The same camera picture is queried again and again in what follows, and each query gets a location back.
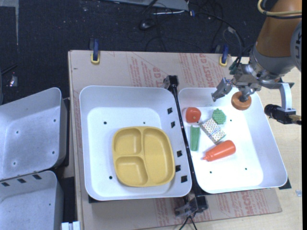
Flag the yellow divided plate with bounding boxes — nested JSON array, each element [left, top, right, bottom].
[[111, 126, 176, 188]]

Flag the brown cardboard board red print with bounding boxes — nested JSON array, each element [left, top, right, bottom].
[[68, 50, 283, 230]]

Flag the orange doughnut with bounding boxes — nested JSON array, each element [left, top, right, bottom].
[[231, 92, 253, 111]]

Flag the orange squeeze bottle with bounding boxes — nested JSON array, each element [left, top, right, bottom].
[[203, 139, 236, 162]]

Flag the black block with thin wires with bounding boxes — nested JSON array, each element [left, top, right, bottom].
[[163, 75, 180, 92], [174, 195, 209, 217]]

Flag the green celery stick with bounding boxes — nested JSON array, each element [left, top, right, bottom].
[[190, 125, 201, 152]]

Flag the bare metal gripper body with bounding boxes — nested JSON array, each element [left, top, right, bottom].
[[231, 63, 276, 93]]

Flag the black cylinder on white bracket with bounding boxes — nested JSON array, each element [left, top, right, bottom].
[[263, 80, 302, 126]]

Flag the green grapes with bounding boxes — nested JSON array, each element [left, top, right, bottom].
[[212, 108, 227, 125]]

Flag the white patterned carton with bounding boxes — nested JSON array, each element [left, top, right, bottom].
[[200, 117, 227, 144]]

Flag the thin black rod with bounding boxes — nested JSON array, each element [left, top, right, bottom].
[[170, 85, 201, 197]]

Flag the red tomato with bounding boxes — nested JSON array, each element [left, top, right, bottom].
[[185, 107, 202, 124]]

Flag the white plastic tray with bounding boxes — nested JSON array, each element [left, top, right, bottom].
[[177, 87, 288, 195], [79, 85, 193, 202]]

